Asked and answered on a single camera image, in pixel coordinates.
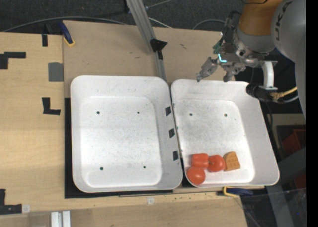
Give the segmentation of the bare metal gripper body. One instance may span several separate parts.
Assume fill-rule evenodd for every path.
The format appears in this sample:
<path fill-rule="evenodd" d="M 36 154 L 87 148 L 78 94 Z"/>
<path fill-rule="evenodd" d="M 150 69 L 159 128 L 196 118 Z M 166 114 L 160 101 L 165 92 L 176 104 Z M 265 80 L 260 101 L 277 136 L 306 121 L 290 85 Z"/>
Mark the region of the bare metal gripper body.
<path fill-rule="evenodd" d="M 228 73 L 240 73 L 246 67 L 258 67 L 260 59 L 253 53 L 238 49 L 233 43 L 223 43 L 218 51 L 218 64 Z"/>

